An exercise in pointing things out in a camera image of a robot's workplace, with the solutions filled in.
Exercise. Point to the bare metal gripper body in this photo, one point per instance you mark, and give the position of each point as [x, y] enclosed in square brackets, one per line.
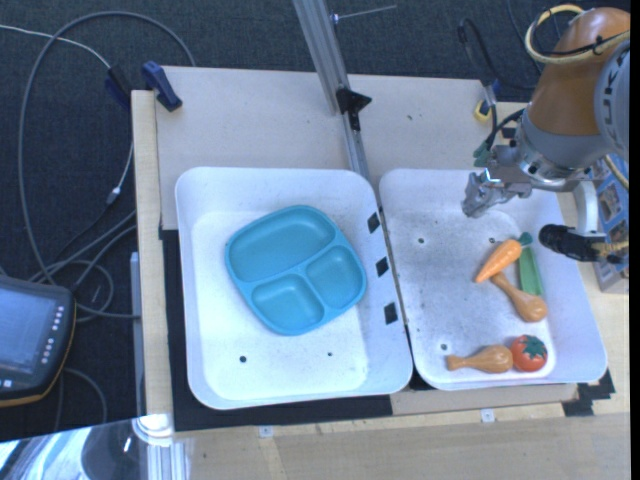
[515, 170]

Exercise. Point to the blue divided plate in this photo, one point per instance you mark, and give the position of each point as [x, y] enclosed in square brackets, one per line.
[295, 268]

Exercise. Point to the tan chicken drumstick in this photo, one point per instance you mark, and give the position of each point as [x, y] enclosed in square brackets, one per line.
[487, 359]
[527, 304]

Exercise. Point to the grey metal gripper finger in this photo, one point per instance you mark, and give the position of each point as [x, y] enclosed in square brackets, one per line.
[492, 199]
[472, 195]

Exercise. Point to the blue printed carton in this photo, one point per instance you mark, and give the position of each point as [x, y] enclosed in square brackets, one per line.
[614, 203]

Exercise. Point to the orange carrot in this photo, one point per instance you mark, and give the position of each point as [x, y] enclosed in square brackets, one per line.
[500, 259]

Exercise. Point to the pale wood board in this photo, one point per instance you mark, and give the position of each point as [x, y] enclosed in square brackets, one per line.
[260, 128]

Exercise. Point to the red tomato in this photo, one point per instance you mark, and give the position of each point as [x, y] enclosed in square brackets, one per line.
[529, 354]

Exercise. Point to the green pea pod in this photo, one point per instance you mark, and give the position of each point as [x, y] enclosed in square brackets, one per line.
[531, 273]

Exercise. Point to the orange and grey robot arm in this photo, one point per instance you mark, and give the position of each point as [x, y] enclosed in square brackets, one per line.
[565, 93]

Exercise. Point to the black cylinder on white bracket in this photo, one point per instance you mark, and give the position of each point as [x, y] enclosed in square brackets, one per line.
[567, 243]

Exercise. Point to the white plastic tray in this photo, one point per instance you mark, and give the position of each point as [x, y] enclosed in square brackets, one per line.
[450, 293]
[280, 368]

